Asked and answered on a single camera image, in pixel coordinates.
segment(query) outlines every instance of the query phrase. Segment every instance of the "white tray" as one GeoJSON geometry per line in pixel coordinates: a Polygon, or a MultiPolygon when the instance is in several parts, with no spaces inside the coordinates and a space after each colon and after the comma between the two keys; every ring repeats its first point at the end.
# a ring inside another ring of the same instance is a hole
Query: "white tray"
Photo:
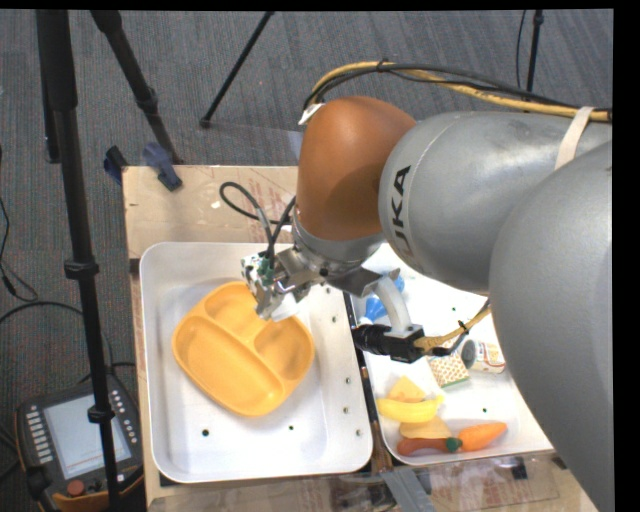
{"type": "MultiPolygon", "coordinates": [[[[365,264],[370,270],[386,273],[400,268],[404,278],[403,296],[413,323],[423,326],[428,336],[447,334],[459,327],[458,320],[471,319],[484,304],[486,297],[464,292],[427,278],[405,265],[387,244],[365,264]]],[[[359,318],[365,311],[365,301],[354,300],[354,309],[359,318]]],[[[377,323],[388,323],[380,318],[377,323]]],[[[498,343],[489,315],[471,328],[468,339],[498,343]]],[[[467,381],[440,388],[425,357],[407,364],[391,361],[388,357],[365,354],[374,396],[384,397],[395,382],[406,375],[428,395],[443,394],[444,402],[438,409],[440,416],[455,432],[465,426],[486,420],[504,421],[508,425],[503,434],[489,447],[474,452],[440,453],[422,450],[412,456],[398,454],[400,441],[399,423],[380,416],[383,439],[389,451],[408,465],[429,465],[442,462],[497,457],[517,453],[553,450],[553,446],[542,432],[518,391],[507,369],[500,374],[470,370],[467,381]]]]}
{"type": "Polygon", "coordinates": [[[313,335],[316,356],[270,414],[246,418],[227,411],[175,361],[171,337],[178,322],[216,286],[241,279],[240,260],[265,247],[163,242],[141,258],[152,454],[176,482],[352,472],[371,456],[360,371],[343,296],[335,289],[316,286],[301,302],[298,317],[313,335]]]}

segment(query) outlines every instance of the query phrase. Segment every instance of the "tripod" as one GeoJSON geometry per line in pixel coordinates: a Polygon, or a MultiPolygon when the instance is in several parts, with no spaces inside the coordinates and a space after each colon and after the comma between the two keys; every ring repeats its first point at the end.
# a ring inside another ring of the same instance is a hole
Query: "tripod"
{"type": "MultiPolygon", "coordinates": [[[[144,111],[158,142],[180,161],[158,116],[157,98],[146,85],[131,48],[122,31],[118,11],[91,11],[98,28],[104,32],[144,111]]],[[[120,511],[117,465],[111,420],[115,416],[109,402],[106,368],[95,275],[98,273],[91,248],[87,202],[83,184],[82,161],[75,108],[78,105],[71,48],[68,11],[36,9],[40,73],[42,80],[45,130],[50,161],[60,163],[64,181],[67,216],[73,258],[64,264],[68,279],[78,281],[82,316],[88,349],[95,405],[88,411],[88,421],[100,427],[102,452],[109,496],[109,510],[120,511]]]]}

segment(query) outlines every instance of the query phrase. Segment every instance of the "yellow banana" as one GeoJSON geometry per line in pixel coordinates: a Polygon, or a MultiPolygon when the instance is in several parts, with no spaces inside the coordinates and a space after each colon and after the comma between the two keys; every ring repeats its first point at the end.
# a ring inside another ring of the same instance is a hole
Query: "yellow banana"
{"type": "Polygon", "coordinates": [[[420,423],[432,419],[443,401],[443,395],[422,402],[400,402],[390,398],[377,398],[376,405],[378,413],[387,418],[402,423],[420,423]]]}

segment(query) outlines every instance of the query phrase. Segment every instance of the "blue clamp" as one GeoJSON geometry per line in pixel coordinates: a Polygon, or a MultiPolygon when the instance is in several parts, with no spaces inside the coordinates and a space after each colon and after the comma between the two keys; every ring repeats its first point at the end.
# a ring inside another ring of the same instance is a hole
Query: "blue clamp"
{"type": "Polygon", "coordinates": [[[149,142],[144,147],[142,156],[144,157],[148,166],[156,167],[160,170],[158,179],[165,187],[169,189],[169,191],[173,192],[180,185],[182,185],[182,180],[178,178],[178,175],[176,174],[176,171],[171,164],[169,154],[160,144],[158,144],[157,142],[149,142]]]}

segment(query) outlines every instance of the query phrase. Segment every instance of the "toy carrot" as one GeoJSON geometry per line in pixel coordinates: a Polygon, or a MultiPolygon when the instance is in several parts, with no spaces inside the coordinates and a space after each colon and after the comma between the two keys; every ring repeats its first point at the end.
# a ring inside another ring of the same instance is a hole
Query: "toy carrot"
{"type": "Polygon", "coordinates": [[[412,455],[417,450],[433,448],[441,452],[452,453],[460,447],[461,441],[456,437],[439,438],[408,438],[403,437],[397,444],[396,449],[400,455],[412,455]]]}
{"type": "Polygon", "coordinates": [[[506,430],[507,424],[502,421],[479,423],[463,428],[458,433],[458,439],[462,441],[460,449],[465,452],[482,450],[506,430]]]}

